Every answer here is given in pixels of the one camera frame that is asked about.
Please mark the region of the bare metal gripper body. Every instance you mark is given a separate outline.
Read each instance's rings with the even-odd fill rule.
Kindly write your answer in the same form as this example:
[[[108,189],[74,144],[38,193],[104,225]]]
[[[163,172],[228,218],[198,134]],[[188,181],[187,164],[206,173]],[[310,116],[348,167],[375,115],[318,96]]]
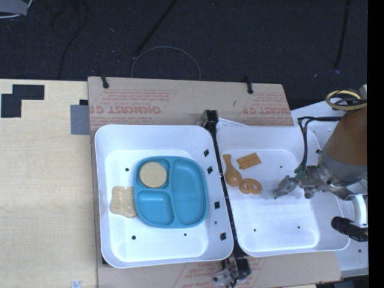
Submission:
[[[333,177],[328,171],[323,171],[321,167],[307,166],[301,173],[296,174],[298,187],[316,187],[323,193],[331,193],[340,199],[354,199],[361,195],[367,198],[367,193],[357,193],[349,189],[352,184],[340,183],[340,180]]]

